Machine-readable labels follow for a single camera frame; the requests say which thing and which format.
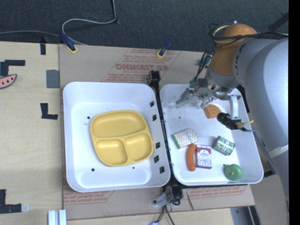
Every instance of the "black hole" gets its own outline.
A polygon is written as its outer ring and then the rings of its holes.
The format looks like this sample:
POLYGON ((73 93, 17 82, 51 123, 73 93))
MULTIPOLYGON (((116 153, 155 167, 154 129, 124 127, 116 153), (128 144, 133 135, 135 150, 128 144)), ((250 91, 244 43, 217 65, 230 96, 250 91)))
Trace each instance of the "black hole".
POLYGON ((157 155, 156 157, 154 157, 154 163, 157 163, 159 161, 159 156, 157 155))
POLYGON ((159 168, 159 173, 163 173, 164 171, 165 171, 165 167, 164 166, 162 166, 162 167, 159 168))

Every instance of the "white cable tie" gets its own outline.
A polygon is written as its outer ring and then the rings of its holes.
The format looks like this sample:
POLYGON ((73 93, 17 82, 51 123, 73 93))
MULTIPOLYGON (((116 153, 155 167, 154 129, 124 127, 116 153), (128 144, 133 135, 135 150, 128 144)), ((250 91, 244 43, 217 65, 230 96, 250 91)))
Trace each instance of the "white cable tie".
POLYGON ((269 155, 271 158, 277 157, 280 154, 286 152, 289 150, 289 144, 279 147, 279 148, 275 148, 274 150, 272 150, 271 152, 269 152, 269 155))

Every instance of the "white cable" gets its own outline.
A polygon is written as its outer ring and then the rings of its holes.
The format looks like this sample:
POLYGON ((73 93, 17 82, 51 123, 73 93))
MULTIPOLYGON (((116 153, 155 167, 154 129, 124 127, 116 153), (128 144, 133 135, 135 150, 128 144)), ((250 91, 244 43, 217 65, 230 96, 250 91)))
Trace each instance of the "white cable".
MULTIPOLYGON (((86 19, 81 19, 81 18, 72 18, 72 19, 67 20, 66 22, 63 23, 63 25, 62 25, 62 32, 63 32, 64 34, 66 34, 66 32, 65 32, 65 25, 66 25, 67 23, 71 22, 71 21, 82 21, 82 22, 94 23, 94 24, 100 24, 100 25, 111 24, 111 23, 113 23, 114 21, 117 20, 117 17, 116 17, 116 9, 115 9, 115 5, 114 5, 114 0, 112 0, 112 8, 113 8, 113 17, 114 17, 114 19, 112 19, 112 20, 109 21, 109 22, 96 22, 96 21, 91 21, 91 20, 86 20, 86 19)), ((72 39, 72 38, 69 37, 69 36, 68 36, 68 38, 69 38, 72 42, 74 42, 74 43, 76 43, 76 44, 87 45, 87 44, 78 42, 78 41, 72 39)))

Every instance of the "cardboard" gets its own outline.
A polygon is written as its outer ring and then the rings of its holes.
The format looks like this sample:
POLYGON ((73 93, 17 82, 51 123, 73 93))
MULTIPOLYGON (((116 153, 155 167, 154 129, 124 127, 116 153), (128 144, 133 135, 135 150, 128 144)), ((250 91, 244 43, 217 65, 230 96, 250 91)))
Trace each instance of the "cardboard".
MULTIPOLYGON (((160 87, 165 84, 187 84, 198 70, 201 52, 167 51, 158 59, 158 50, 77 45, 71 54, 60 45, 60 97, 62 151, 64 157, 62 91, 71 82, 142 83, 149 71, 160 71, 160 87)), ((101 218, 160 213, 152 198, 162 193, 161 187, 118 191, 78 193, 63 178, 63 206, 68 219, 101 218)), ((191 211, 254 205, 251 188, 245 186, 200 187, 183 189, 180 205, 170 211, 191 211)))

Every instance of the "orange sausage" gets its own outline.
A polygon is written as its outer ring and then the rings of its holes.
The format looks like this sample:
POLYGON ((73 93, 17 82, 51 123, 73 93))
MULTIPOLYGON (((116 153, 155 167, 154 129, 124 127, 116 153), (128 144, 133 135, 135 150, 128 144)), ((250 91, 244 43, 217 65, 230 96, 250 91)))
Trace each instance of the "orange sausage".
POLYGON ((197 146, 195 144, 190 144, 188 149, 187 149, 187 168, 189 171, 195 171, 196 169, 196 164, 194 162, 194 155, 195 151, 197 149, 197 146))

